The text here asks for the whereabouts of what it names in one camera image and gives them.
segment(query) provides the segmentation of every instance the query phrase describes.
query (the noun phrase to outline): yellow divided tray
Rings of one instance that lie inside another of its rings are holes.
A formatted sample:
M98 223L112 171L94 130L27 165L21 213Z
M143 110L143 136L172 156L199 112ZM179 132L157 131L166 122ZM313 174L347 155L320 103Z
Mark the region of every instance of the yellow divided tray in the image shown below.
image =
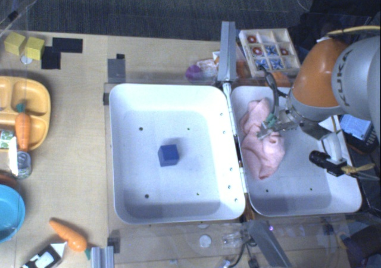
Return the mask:
M35 80L0 76L0 130L14 131L16 105L22 102L26 103L26 113L32 118L29 140L31 151L39 147L48 134L51 113L49 92Z

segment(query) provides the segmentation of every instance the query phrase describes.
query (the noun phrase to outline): blue bowl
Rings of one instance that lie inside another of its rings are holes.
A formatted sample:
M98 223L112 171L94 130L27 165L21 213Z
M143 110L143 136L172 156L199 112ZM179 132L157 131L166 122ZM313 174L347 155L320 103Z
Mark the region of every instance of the blue bowl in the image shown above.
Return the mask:
M12 238L25 218L25 203L21 195L6 185L0 185L0 242Z

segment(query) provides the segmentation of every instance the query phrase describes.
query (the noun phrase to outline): white tray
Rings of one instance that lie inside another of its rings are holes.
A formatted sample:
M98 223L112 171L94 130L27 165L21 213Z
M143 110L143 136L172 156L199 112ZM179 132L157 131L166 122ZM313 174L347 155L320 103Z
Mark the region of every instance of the white tray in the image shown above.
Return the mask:
M114 205L126 223L230 220L245 208L226 97L211 86L120 84L110 93ZM180 160L161 167L158 150Z
M280 88L288 93L288 88ZM267 97L273 101L268 87L240 86L232 92L232 105L236 122L247 112L248 103ZM285 99L279 98L284 106ZM331 119L321 123L333 130ZM243 133L238 127L239 140ZM251 205L255 211L265 216L301 216L315 214L353 213L362 203L357 180L343 175L334 177L311 163L308 156L312 150L323 151L319 141L308 136L301 129L282 132L286 154L277 172L264 180L255 180L247 170L246 181ZM351 163L342 132L338 134L342 155Z

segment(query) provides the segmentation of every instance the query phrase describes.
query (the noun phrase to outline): person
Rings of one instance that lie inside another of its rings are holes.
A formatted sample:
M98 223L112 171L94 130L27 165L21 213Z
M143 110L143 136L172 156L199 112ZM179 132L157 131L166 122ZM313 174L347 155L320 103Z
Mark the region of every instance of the person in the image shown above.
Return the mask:
M379 12L380 0L313 0L289 33L302 61L327 32L367 24Z

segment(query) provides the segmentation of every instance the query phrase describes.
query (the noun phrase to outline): yellow block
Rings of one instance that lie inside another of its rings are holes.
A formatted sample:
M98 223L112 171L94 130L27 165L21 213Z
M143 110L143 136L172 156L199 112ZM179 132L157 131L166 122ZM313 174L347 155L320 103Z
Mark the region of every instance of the yellow block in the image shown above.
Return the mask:
M11 32L4 40L5 50L9 53L20 55L25 46L25 39L25 36Z
M45 41L35 37L29 37L25 46L25 56L33 60L41 60Z

